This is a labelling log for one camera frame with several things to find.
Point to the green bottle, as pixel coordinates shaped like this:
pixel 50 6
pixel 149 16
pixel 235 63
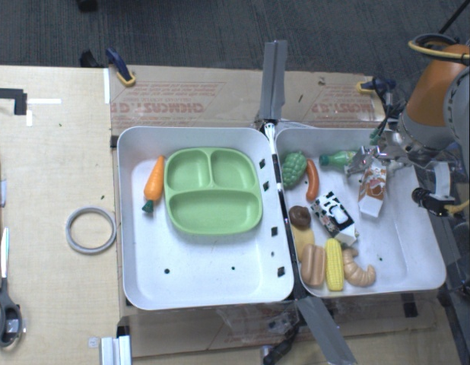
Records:
pixel 337 159

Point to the orange carrot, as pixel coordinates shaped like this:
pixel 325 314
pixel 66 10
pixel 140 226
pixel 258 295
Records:
pixel 155 183

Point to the white plastic tray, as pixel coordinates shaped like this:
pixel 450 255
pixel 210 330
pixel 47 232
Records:
pixel 402 249
pixel 204 268

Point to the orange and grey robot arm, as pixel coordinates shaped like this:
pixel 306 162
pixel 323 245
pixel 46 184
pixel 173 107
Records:
pixel 429 89

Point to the beige croissant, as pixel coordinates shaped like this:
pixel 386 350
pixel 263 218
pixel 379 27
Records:
pixel 356 274

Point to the brown doughnut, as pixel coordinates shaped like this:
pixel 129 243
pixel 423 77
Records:
pixel 299 216

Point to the brown cardboard board red print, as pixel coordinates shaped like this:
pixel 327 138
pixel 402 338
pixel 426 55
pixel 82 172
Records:
pixel 189 101

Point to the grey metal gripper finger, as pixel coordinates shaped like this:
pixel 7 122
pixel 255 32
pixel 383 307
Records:
pixel 354 162
pixel 373 153

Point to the black cylinder on white bracket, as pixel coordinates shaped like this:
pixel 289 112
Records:
pixel 434 200

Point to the green grapes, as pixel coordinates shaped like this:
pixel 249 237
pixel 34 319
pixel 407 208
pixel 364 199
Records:
pixel 294 169

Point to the red sausage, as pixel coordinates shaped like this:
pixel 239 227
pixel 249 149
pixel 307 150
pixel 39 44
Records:
pixel 313 181

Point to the green divided plate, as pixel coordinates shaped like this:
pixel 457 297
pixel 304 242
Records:
pixel 214 211

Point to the black and white cow carton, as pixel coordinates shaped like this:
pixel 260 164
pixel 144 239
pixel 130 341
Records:
pixel 332 215

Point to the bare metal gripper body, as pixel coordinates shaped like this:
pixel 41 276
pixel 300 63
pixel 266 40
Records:
pixel 398 148

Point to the tan hot dog bun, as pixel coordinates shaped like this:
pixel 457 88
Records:
pixel 313 266

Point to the white tape roll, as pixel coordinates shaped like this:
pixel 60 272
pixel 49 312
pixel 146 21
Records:
pixel 72 238

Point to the orange and white carton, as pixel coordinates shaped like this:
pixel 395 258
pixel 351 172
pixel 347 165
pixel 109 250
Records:
pixel 372 196

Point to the yellow corn cob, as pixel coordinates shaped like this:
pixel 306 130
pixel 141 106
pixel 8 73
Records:
pixel 334 266

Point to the yellow biscuit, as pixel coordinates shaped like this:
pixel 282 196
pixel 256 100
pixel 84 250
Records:
pixel 302 240

